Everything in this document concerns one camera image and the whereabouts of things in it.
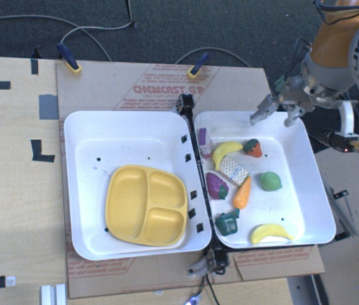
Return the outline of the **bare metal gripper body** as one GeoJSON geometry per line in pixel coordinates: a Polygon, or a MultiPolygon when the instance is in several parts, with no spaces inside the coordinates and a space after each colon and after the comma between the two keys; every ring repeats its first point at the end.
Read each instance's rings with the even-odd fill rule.
{"type": "Polygon", "coordinates": [[[342,91],[322,85],[313,76],[281,76],[275,81],[275,91],[276,98],[284,110],[303,109],[304,112],[311,112],[315,107],[329,109],[343,94],[342,91]]]}

